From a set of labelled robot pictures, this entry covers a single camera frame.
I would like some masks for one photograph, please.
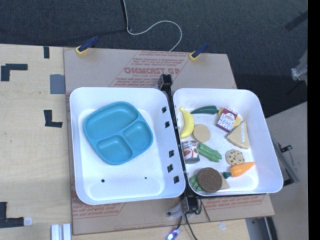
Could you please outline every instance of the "black tape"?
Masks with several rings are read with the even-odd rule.
[[[50,51],[48,46],[43,47],[43,58],[49,59],[50,58]]]
[[[11,70],[28,70],[28,64],[5,64],[1,66],[1,81],[8,82],[10,80]]]
[[[10,70],[6,66],[1,66],[1,81],[7,82],[10,80]]]
[[[52,122],[52,110],[44,110],[44,119],[45,119],[45,124],[44,126],[48,127],[62,127],[63,122]]]
[[[304,13],[301,13],[301,15],[296,17],[294,20],[286,24],[284,27],[286,28],[286,30],[291,31],[307,19],[308,19],[308,11],[305,11]]]
[[[7,218],[7,202],[0,202],[0,228],[14,228],[22,227],[25,225],[25,219]]]
[[[0,220],[7,218],[7,202],[0,202]]]

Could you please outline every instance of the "cookie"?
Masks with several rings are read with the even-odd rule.
[[[231,166],[243,164],[245,162],[244,155],[236,149],[227,151],[225,153],[225,160]]]
[[[221,174],[211,167],[201,169],[196,179],[200,188],[210,193],[217,192],[221,189],[223,183]]]
[[[196,124],[193,129],[193,137],[198,142],[206,142],[210,139],[210,131],[204,124]]]

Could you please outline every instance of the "blue divided plate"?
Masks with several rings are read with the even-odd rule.
[[[134,106],[123,101],[90,114],[83,129],[97,154],[111,165],[121,165],[141,155],[154,140],[144,117]]]

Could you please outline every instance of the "cardboard sheet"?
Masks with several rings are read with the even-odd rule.
[[[237,88],[226,54],[203,53],[196,61],[186,52],[89,49],[79,56],[64,50],[67,128],[71,178],[73,234],[173,226],[166,210],[180,199],[159,199],[105,205],[88,205],[75,190],[69,96],[80,87],[156,87],[161,74],[170,74],[172,92],[180,88]],[[190,223],[235,220],[274,214],[268,194],[204,199],[204,209]]]

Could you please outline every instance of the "banana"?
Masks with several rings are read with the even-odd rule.
[[[195,121],[194,117],[191,113],[185,111],[184,107],[180,107],[180,110],[182,111],[183,114],[183,119],[184,119],[184,126],[183,129],[180,133],[180,137],[182,139],[188,137],[189,135],[192,134],[195,128]]]

